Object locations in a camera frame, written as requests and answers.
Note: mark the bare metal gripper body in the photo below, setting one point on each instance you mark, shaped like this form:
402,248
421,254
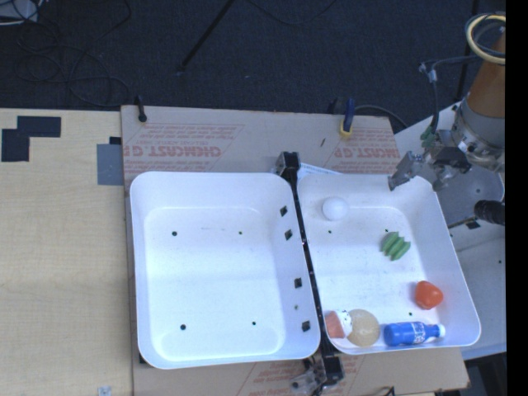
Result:
449,159

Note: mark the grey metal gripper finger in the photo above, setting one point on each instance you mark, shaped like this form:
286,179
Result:
442,180
406,169

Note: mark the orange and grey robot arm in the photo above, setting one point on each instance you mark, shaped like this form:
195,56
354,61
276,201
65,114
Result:
488,93

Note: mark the green pea pods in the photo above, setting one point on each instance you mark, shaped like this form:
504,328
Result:
395,246

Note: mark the white ball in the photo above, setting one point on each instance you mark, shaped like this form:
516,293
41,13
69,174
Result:
335,208

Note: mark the white paper sheet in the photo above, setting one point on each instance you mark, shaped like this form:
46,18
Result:
317,169

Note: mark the white plastic tray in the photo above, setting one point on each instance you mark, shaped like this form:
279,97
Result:
363,270
218,270

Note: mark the red-orange toy tomato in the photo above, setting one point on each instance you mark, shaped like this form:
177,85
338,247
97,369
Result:
428,295

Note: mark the thin black rod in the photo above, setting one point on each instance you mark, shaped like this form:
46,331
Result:
307,254

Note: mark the blue plastic bottle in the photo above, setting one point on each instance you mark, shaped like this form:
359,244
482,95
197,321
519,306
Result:
406,333

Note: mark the brown cardboard board, red print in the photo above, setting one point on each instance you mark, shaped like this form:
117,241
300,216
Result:
247,147

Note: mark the beige round bread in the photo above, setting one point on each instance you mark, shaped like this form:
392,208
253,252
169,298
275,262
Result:
365,328

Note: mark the orange and white toy cupcake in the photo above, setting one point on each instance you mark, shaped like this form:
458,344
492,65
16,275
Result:
336,324

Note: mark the black cylinder on white bracket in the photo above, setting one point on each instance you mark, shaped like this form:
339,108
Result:
491,212

